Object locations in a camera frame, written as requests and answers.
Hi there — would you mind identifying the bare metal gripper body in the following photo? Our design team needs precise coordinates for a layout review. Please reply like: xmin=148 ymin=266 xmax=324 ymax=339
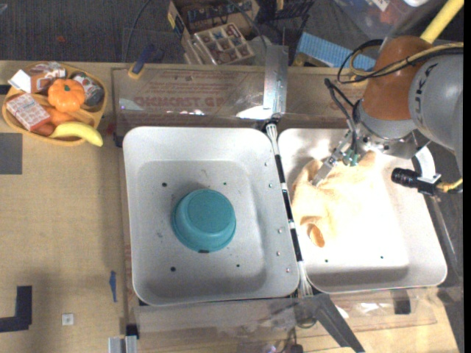
xmin=328 ymin=129 xmax=431 ymax=167

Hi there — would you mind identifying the pale yellow cloth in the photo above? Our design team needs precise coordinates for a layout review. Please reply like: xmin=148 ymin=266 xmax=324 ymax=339
xmin=290 ymin=150 xmax=392 ymax=249

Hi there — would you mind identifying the white plastic tray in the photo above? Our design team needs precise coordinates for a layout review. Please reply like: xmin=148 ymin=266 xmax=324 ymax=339
xmin=277 ymin=127 xmax=449 ymax=295
xmin=121 ymin=125 xmax=301 ymax=307

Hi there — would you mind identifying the teal bowl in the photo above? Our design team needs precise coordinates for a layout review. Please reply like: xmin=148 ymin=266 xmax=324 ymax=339
xmin=170 ymin=188 xmax=238 ymax=254

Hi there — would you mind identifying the brown cardboard box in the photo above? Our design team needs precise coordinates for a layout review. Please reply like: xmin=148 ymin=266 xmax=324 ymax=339
xmin=166 ymin=0 xmax=261 ymax=47

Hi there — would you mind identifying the yellow banana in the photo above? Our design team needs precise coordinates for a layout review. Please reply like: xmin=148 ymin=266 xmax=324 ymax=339
xmin=49 ymin=121 xmax=105 ymax=148

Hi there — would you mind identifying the small can strawberry print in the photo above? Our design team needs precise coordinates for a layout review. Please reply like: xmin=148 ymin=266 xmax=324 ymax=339
xmin=71 ymin=71 xmax=105 ymax=107

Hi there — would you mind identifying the orange toy pumpkin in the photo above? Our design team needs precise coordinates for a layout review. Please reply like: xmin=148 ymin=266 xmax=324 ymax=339
xmin=47 ymin=78 xmax=87 ymax=114

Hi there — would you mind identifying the orange toy carrot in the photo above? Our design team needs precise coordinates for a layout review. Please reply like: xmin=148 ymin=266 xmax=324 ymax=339
xmin=34 ymin=106 xmax=77 ymax=137

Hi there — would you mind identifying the white and red carton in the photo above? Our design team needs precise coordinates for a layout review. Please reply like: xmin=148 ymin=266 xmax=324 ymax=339
xmin=7 ymin=62 xmax=68 ymax=95

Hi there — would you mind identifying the red and white packet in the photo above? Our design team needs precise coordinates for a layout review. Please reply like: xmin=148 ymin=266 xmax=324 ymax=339
xmin=4 ymin=93 xmax=52 ymax=132

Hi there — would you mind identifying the black cylinder on white bracket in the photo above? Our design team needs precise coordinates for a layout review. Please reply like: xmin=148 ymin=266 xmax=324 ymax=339
xmin=390 ymin=145 xmax=443 ymax=197

